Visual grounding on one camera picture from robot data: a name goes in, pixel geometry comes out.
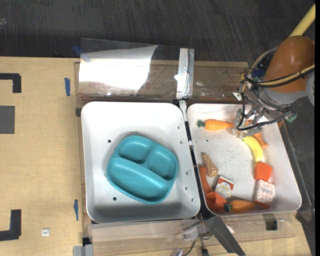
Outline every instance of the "black corner marker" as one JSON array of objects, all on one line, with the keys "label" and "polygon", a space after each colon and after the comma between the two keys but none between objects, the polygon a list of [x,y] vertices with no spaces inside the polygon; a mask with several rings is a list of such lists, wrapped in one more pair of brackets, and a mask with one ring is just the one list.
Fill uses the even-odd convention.
[{"label": "black corner marker", "polygon": [[0,73],[0,80],[12,80],[12,92],[21,93],[21,75],[18,73]]},{"label": "black corner marker", "polygon": [[0,241],[19,239],[21,236],[21,210],[11,210],[10,229],[0,231]]}]

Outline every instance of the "small box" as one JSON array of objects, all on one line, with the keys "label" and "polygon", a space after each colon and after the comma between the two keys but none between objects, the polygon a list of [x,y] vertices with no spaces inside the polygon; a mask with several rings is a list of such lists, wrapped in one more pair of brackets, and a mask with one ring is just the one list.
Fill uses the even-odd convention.
[{"label": "small box", "polygon": [[274,196],[275,185],[259,179],[256,184],[254,202],[258,205],[270,208]]},{"label": "small box", "polygon": [[228,199],[231,197],[234,186],[234,182],[225,177],[220,176],[215,187],[215,192],[217,192],[220,196],[224,197],[225,199]]}]

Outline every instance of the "teal plate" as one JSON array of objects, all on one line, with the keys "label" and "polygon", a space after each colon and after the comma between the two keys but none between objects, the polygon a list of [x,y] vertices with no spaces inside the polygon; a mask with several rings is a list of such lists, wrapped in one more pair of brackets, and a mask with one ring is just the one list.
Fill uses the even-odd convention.
[{"label": "teal plate", "polygon": [[112,154],[106,175],[110,184],[139,202],[154,205],[170,193],[178,159],[161,144],[139,135],[123,139]]}]

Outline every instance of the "yellow banana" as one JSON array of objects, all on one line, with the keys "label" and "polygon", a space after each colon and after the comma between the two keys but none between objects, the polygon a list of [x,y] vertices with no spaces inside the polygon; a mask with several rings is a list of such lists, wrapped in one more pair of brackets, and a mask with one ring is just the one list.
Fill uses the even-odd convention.
[{"label": "yellow banana", "polygon": [[264,151],[259,141],[252,136],[246,136],[242,140],[251,148],[255,162],[260,162],[264,157]]}]

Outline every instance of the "yellow tube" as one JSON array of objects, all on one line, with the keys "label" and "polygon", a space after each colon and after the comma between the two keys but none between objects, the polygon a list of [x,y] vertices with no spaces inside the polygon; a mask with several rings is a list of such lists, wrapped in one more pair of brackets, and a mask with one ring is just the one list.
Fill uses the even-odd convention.
[{"label": "yellow tube", "polygon": [[310,10],[306,13],[306,15],[302,18],[300,23],[295,27],[289,37],[292,36],[302,36],[309,26],[314,22],[316,19],[316,4],[310,8]]}]

